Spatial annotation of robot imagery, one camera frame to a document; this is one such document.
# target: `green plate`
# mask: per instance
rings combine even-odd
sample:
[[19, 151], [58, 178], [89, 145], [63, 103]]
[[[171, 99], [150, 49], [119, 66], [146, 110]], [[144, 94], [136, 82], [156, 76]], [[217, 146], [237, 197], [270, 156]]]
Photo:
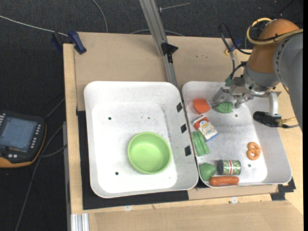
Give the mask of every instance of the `green plate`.
[[171, 157], [168, 142], [156, 133], [139, 133], [128, 144], [129, 161], [140, 173], [157, 174], [164, 171], [170, 164]]

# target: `orange pretzel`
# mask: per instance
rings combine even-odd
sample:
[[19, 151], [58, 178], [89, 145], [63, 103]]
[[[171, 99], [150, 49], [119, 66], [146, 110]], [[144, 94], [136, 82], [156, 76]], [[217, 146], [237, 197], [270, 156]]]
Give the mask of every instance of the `orange pretzel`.
[[250, 160], [257, 160], [261, 154], [261, 148], [259, 147], [259, 145], [255, 142], [250, 142], [247, 145], [248, 147], [248, 151], [247, 151], [247, 157]]

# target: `tin can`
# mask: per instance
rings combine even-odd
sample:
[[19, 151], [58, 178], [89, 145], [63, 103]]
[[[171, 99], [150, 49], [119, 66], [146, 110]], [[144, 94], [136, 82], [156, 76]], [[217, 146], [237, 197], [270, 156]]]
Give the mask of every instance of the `tin can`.
[[220, 175], [239, 175], [241, 170], [239, 160], [219, 160], [217, 162], [217, 173]]

